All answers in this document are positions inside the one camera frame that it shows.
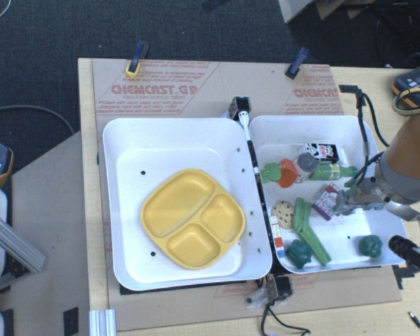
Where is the green bottle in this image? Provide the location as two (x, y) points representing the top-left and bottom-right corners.
(307, 162), (358, 182)

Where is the brown cardboard board red print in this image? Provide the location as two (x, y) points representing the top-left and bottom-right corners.
(90, 58), (403, 331)

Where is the light green celery stalk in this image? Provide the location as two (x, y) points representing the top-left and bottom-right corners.
(292, 197), (333, 267)

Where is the black and white carton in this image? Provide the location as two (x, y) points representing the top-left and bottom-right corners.
(298, 142), (349, 165)

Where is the yellow divided plate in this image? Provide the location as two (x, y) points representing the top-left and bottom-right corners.
(139, 168), (246, 271)

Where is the thin black and white rod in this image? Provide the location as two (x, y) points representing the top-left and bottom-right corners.
(238, 111), (280, 277)

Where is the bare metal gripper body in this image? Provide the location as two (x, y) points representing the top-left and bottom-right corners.
(349, 176), (395, 213)

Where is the dark green broccoli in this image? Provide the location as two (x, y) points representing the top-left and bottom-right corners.
(358, 234), (384, 258)

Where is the dark green pepper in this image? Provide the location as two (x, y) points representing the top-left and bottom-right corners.
(285, 239), (314, 270)

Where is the small grey can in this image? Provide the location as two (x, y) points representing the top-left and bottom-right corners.
(295, 152), (319, 183)

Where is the orange carrot with green top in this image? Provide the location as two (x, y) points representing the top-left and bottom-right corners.
(260, 158), (301, 189)

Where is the white plastic tray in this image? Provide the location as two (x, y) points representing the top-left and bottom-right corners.
(101, 117), (274, 291)
(248, 114), (409, 275)

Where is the black cylinder on white bracket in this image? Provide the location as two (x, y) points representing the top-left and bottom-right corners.
(384, 199), (420, 274)

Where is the black block with thin wires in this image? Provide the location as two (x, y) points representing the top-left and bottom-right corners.
(245, 274), (294, 310)
(229, 96), (252, 120)

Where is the white packet red blue print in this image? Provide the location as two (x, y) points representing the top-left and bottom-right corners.
(268, 215), (287, 259)

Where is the beige biscuit with dark chips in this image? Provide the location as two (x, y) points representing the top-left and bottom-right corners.
(270, 200), (296, 230)

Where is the red and white packet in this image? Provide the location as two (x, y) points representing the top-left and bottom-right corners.
(311, 183), (342, 222)

